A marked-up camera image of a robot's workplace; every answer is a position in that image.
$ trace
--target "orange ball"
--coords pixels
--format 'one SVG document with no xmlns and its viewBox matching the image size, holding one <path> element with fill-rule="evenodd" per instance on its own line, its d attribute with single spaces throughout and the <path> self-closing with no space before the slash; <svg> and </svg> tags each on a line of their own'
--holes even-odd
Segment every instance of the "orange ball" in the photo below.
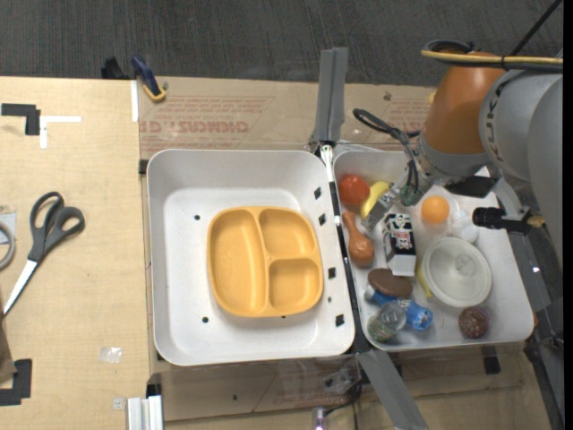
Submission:
<svg viewBox="0 0 573 430">
<path fill-rule="evenodd" d="M 338 183 L 340 201 L 347 205 L 360 205 L 370 195 L 370 185 L 358 175 L 347 174 Z"/>
<path fill-rule="evenodd" d="M 443 196 L 429 196 L 422 202 L 422 219 L 437 225 L 449 216 L 449 202 Z"/>
</svg>

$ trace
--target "white tape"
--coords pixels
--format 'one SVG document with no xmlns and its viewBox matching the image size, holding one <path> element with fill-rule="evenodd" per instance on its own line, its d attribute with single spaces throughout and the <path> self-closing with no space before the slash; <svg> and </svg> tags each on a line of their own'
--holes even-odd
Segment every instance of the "white tape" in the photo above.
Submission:
<svg viewBox="0 0 573 430">
<path fill-rule="evenodd" d="M 111 408 L 116 411 L 122 411 L 125 409 L 125 403 L 127 403 L 127 399 L 124 397 L 115 397 L 114 401 L 111 404 Z"/>
<path fill-rule="evenodd" d="M 122 359 L 122 348 L 101 348 L 99 361 L 106 363 L 119 363 Z"/>
<path fill-rule="evenodd" d="M 137 81 L 132 80 L 132 121 L 137 123 L 140 119 L 140 101 L 137 91 Z"/>
<path fill-rule="evenodd" d="M 47 148 L 48 123 L 81 123 L 81 116 L 40 116 L 39 118 L 39 147 Z"/>
</svg>

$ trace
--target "orange plastic plate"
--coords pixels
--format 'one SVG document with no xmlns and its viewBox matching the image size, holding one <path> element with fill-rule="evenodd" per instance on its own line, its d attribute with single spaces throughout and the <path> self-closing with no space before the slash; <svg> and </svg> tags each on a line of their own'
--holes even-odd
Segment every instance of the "orange plastic plate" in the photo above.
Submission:
<svg viewBox="0 0 573 430">
<path fill-rule="evenodd" d="M 211 291 L 233 315 L 298 314 L 321 298 L 321 254 L 314 229 L 298 211 L 238 207 L 210 222 Z"/>
</svg>

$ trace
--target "tomato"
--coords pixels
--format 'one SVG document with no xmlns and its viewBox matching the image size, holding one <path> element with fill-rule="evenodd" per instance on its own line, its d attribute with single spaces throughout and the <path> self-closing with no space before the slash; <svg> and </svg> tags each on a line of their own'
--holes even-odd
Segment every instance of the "tomato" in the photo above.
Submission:
<svg viewBox="0 0 573 430">
<path fill-rule="evenodd" d="M 340 201 L 348 205 L 360 205 L 368 198 L 370 186 L 358 175 L 347 174 L 338 184 Z"/>
</svg>

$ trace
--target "cookie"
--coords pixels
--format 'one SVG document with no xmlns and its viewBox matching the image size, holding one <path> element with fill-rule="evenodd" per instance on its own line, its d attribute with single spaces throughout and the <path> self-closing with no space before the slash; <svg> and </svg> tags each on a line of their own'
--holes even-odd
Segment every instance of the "cookie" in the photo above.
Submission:
<svg viewBox="0 0 573 430">
<path fill-rule="evenodd" d="M 481 338 L 490 327 L 490 316 L 478 306 L 466 307 L 458 318 L 459 329 L 470 340 Z"/>
<path fill-rule="evenodd" d="M 414 289 L 404 276 L 395 276 L 390 269 L 378 268 L 368 273 L 368 283 L 388 297 L 409 297 Z"/>
</svg>

